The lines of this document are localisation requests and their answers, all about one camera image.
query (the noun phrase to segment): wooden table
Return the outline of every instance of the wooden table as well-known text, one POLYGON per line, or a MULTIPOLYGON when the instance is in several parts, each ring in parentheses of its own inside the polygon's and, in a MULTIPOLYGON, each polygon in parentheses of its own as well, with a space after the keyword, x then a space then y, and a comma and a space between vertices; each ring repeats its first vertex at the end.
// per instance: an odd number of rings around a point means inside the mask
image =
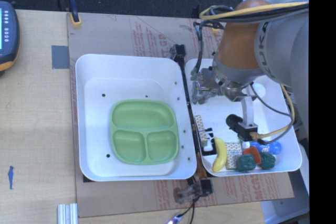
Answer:
MULTIPOLYGON (((76 203, 69 69, 53 69, 51 62, 51 47, 68 45, 67 13, 17 10, 17 15, 20 55, 0 77, 0 223, 56 224, 58 204, 76 203)), ((78 223, 166 223, 176 213, 80 218, 78 223)), ((188 213, 181 224, 190 218, 188 213)), ((193 220, 263 222, 259 202, 196 208, 193 220)))

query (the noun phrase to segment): device screen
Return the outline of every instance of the device screen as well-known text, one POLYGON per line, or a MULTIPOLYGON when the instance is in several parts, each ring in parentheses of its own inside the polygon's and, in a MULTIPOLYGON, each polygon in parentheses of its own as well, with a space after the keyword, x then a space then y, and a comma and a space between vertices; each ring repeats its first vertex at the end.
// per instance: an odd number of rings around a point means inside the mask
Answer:
POLYGON ((2 49, 2 9, 0 8, 0 50, 2 49))

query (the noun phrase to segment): toy banana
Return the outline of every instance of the toy banana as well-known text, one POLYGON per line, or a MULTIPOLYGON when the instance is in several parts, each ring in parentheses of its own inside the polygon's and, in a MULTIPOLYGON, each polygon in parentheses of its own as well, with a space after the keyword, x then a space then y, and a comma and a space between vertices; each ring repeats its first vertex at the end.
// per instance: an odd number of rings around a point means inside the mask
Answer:
POLYGON ((215 146, 217 150, 217 157, 212 165, 212 170, 214 172, 218 172, 220 169, 223 168, 227 161, 227 152, 226 152, 226 145, 222 139, 219 137, 214 137, 215 139, 215 146))

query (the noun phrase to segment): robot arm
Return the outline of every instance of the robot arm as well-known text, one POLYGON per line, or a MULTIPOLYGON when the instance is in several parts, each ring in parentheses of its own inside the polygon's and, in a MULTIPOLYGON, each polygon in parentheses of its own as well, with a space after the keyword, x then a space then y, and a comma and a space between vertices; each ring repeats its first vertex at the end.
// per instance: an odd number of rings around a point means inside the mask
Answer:
MULTIPOLYGON (((242 90, 267 75, 292 88, 308 133, 308 1, 292 4, 294 8, 285 14, 270 11, 272 5, 266 1, 246 0, 237 5, 234 16, 226 13, 220 20, 227 23, 213 64, 197 73, 192 102, 202 104, 216 95, 242 101, 246 97, 242 90)), ((200 17, 215 19, 220 14, 204 16, 203 12, 200 17)))

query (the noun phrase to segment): yellow cable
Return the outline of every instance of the yellow cable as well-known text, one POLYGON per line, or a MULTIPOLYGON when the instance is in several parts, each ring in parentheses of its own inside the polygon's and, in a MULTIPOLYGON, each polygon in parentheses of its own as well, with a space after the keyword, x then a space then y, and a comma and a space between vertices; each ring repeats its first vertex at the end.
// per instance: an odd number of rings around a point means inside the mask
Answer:
MULTIPOLYGON (((284 95, 285 95, 285 97, 286 97, 286 99, 287 99, 287 101, 289 103, 291 115, 292 115, 292 118, 293 118, 293 121, 294 121, 294 119, 295 119, 295 111, 294 111, 294 106, 293 106, 292 100, 289 97, 288 92, 286 91, 285 87, 282 84, 280 86, 281 86, 282 92, 284 93, 284 95)), ((270 132, 270 133, 267 133, 267 134, 258 134, 257 132, 250 132, 250 135, 252 136, 252 138, 253 138, 254 141, 257 141, 258 139, 269 137, 271 135, 274 135, 274 134, 277 134, 279 132, 282 132, 282 131, 286 130, 288 126, 289 126, 289 124, 287 124, 287 126, 285 126, 283 128, 280 128, 280 129, 278 129, 276 131, 273 131, 273 132, 270 132)))
POLYGON ((253 12, 264 12, 266 10, 271 10, 271 9, 276 9, 276 8, 295 7, 295 6, 300 6, 300 5, 304 5, 307 3, 308 2, 290 2, 290 3, 281 3, 281 4, 270 4, 270 5, 252 7, 252 8, 243 8, 239 10, 234 10, 232 12, 225 12, 225 13, 220 13, 216 15, 204 15, 212 7, 215 7, 215 6, 211 6, 200 13, 200 19, 208 19, 208 20, 221 19, 221 18, 225 18, 229 16, 243 15, 243 14, 249 14, 253 12))

